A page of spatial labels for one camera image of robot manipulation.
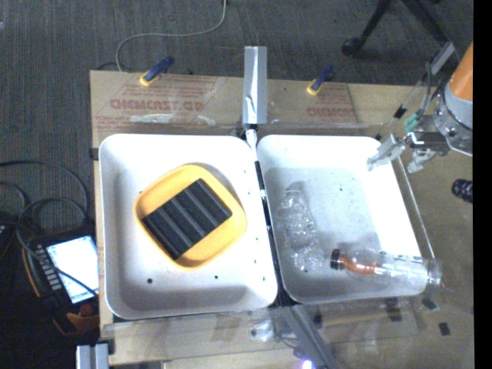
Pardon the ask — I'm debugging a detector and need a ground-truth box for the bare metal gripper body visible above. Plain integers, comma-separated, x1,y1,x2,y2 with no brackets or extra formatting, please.
403,114,474,158

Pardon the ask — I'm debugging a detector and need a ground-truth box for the white plastic tray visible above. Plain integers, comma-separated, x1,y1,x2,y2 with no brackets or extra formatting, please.
255,134,436,305
98,133,279,321

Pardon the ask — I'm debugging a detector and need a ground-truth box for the clear bottle with orange neck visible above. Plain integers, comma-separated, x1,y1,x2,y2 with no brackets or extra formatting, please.
329,248,444,291

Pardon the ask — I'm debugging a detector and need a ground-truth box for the crumpled clear plastic bottle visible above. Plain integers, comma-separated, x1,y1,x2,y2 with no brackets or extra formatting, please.
274,181,328,273

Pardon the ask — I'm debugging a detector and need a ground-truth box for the black ribbed rectangular block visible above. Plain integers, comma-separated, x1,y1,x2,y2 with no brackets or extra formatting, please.
140,178,234,261

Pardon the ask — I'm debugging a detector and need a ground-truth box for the brown cardboard board red print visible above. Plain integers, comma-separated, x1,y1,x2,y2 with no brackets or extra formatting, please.
88,69,474,365

